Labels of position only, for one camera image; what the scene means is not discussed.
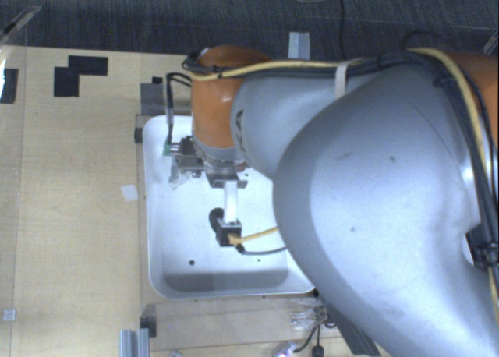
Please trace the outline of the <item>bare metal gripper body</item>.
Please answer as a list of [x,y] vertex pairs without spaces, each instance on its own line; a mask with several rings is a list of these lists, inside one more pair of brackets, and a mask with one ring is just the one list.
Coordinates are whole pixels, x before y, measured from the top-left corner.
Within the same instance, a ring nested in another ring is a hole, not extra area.
[[195,136],[173,144],[173,172],[207,178],[237,178],[239,155],[234,147],[209,147]]

